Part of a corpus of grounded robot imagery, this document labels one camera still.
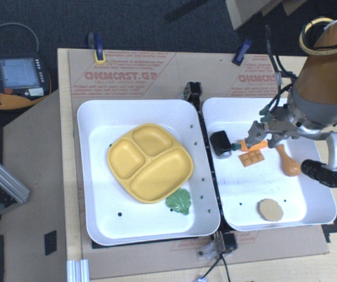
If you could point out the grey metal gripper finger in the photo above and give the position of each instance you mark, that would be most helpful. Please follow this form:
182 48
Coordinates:
256 134
275 140

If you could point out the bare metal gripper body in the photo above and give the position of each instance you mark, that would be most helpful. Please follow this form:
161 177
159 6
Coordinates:
284 123

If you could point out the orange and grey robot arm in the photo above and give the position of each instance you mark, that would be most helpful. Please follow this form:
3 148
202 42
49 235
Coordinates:
321 78

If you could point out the orange carrot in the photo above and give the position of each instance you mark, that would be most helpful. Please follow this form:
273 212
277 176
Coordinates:
256 146

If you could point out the orange waffle biscuit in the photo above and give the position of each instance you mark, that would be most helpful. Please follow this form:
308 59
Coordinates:
251 158

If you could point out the tan chicken drumstick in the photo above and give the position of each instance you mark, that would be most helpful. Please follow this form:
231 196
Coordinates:
291 166

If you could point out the small black can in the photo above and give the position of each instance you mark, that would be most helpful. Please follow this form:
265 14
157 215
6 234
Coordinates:
219 142

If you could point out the white plastic tray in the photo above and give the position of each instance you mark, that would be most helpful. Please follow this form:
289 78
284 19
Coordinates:
262 184
115 216

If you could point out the thin black rod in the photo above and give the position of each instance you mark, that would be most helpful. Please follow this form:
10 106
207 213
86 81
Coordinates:
212 169

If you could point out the tan round biscuit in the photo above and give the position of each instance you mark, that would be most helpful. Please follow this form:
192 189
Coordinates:
270 210

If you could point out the green lettuce leaf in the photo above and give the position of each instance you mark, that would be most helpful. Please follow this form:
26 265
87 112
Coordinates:
179 202

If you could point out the yellow divided plate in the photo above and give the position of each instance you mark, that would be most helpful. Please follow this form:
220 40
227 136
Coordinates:
150 163

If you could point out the brown cardboard board, red print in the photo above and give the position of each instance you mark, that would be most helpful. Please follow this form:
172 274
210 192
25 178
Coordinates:
162 75

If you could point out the black cylinder on white bracket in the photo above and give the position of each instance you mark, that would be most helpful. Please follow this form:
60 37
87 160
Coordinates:
318 170

